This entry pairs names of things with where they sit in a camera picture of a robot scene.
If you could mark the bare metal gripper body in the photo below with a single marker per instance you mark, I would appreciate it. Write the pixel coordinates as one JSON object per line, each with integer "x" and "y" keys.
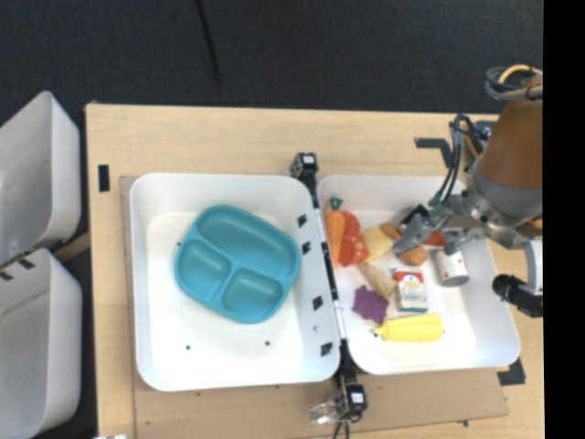
{"x": 491, "y": 229}

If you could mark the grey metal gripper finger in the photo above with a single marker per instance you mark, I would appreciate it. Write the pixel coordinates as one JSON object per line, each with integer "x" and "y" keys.
{"x": 413, "y": 235}
{"x": 451, "y": 247}

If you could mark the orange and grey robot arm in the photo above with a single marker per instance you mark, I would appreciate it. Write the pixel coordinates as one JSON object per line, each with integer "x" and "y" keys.
{"x": 514, "y": 153}

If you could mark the red toy food piece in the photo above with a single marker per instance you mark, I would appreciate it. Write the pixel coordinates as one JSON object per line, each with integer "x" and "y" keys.
{"x": 435, "y": 238}

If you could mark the white can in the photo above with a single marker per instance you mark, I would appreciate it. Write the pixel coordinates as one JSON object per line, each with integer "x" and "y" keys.
{"x": 452, "y": 268}

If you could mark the brown bread roll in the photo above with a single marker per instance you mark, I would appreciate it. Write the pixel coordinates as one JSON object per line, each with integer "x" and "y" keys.
{"x": 415, "y": 256}

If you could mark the brown sausage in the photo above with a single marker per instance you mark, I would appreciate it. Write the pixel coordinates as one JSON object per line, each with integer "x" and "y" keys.
{"x": 391, "y": 231}

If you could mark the pale yellow cheese block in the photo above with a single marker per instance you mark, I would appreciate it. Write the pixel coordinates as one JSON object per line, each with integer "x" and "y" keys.
{"x": 377, "y": 244}

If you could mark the red and white carton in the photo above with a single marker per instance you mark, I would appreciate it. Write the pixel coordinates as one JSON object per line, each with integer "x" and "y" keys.
{"x": 411, "y": 291}

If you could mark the beige cone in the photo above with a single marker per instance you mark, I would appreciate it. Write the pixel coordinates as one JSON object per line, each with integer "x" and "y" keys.
{"x": 378, "y": 279}

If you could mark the orange carrot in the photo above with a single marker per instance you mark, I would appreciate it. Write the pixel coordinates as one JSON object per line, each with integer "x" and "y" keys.
{"x": 334, "y": 233}

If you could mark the purple grapes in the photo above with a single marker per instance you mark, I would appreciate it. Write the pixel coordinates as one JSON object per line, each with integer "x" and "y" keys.
{"x": 370, "y": 303}

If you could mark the thin black and white rod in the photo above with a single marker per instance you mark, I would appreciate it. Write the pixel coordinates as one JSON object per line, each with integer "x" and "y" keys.
{"x": 330, "y": 263}

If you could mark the yellow bottle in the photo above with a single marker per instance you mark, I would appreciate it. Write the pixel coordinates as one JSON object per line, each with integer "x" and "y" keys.
{"x": 413, "y": 327}

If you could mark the white plastic tray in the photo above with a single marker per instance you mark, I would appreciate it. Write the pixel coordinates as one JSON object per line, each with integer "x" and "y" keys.
{"x": 457, "y": 350}
{"x": 228, "y": 355}

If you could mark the blue divided plate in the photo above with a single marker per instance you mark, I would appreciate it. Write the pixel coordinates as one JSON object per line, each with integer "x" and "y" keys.
{"x": 237, "y": 263}

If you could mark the black cylinder on white bracket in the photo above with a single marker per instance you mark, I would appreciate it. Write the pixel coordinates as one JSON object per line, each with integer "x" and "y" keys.
{"x": 518, "y": 293}

